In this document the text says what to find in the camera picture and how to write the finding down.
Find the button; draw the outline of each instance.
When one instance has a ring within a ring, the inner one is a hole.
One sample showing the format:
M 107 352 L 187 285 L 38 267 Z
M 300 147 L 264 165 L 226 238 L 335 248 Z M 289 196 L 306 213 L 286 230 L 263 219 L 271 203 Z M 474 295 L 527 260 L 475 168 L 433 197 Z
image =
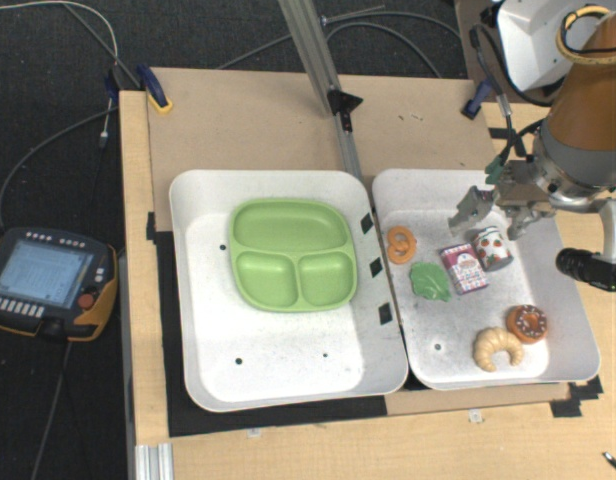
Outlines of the button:
M 92 293 L 82 293 L 77 299 L 77 305 L 84 311 L 88 311 L 95 305 L 95 296 Z

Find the donut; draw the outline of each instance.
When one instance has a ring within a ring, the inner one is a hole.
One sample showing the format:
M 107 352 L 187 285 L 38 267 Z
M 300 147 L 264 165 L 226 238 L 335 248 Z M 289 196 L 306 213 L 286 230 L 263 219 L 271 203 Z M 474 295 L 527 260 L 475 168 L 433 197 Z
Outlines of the donut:
M 417 239 L 404 226 L 390 228 L 387 234 L 388 259 L 397 264 L 411 260 L 417 251 Z
M 537 343 L 546 337 L 548 321 L 541 309 L 523 304 L 508 313 L 506 327 L 522 343 Z

